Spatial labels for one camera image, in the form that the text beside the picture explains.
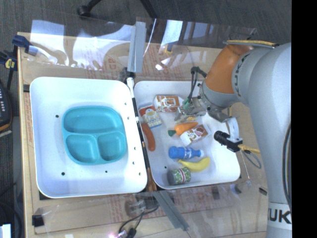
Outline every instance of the blue bottle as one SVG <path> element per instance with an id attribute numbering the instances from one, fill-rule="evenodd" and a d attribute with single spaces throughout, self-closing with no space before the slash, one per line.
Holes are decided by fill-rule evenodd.
<path id="1" fill-rule="evenodd" d="M 191 159 L 195 156 L 202 157 L 204 152 L 202 150 L 194 150 L 191 147 L 176 147 L 171 146 L 168 150 L 168 155 L 171 159 Z"/>

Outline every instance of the hot dog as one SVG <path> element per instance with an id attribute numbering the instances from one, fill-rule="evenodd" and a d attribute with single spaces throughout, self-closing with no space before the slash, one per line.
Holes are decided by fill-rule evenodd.
<path id="1" fill-rule="evenodd" d="M 144 135 L 146 136 L 148 140 L 148 149 L 152 152 L 155 151 L 155 148 L 156 148 L 155 139 L 150 127 L 148 126 L 147 123 L 144 122 L 141 124 L 141 128 Z"/>

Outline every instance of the gray carpet floor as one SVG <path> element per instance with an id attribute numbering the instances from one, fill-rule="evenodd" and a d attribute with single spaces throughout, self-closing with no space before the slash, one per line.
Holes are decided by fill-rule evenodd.
<path id="1" fill-rule="evenodd" d="M 71 14 L 90 0 L 0 0 L 0 51 L 12 51 L 12 37 L 29 32 L 32 20 Z M 284 44 L 291 42 L 292 0 L 151 0 L 158 18 L 256 28 L 259 39 Z M 103 0 L 92 10 L 92 18 L 133 25 L 136 17 L 148 17 L 139 0 Z M 0 65 L 0 81 L 6 85 L 8 70 Z M 17 73 L 9 92 L 14 116 L 19 116 Z M 12 135 L 0 138 L 0 195 L 13 184 Z M 13 207 L 13 189 L 0 200 Z M 7 222 L 13 213 L 4 210 Z"/>

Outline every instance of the banana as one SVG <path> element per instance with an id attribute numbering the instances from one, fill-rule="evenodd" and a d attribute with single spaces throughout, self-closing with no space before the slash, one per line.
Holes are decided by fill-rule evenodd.
<path id="1" fill-rule="evenodd" d="M 178 160 L 178 162 L 181 163 L 184 167 L 189 168 L 191 172 L 199 172 L 209 166 L 210 157 L 205 157 L 198 162 L 189 162 L 189 161 L 183 161 L 183 160 Z"/>

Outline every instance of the black wheel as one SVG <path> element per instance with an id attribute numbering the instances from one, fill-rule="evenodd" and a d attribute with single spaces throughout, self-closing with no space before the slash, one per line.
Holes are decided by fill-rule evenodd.
<path id="1" fill-rule="evenodd" d="M 83 17 L 90 17 L 91 14 L 90 14 L 90 9 L 88 6 L 86 5 L 82 5 L 80 7 L 77 8 L 77 13 L 79 16 L 83 16 Z"/>

